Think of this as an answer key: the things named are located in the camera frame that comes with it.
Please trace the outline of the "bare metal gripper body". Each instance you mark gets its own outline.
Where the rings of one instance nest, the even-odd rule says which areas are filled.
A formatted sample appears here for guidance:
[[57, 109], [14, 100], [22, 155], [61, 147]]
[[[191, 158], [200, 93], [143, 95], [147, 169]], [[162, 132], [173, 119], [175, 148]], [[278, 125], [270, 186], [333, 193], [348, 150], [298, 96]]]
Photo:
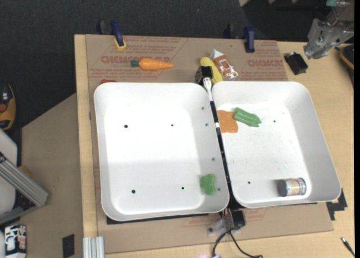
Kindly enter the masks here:
[[338, 28], [354, 30], [354, 3], [350, 1], [340, 1], [331, 7], [330, 13], [326, 16], [327, 22]]

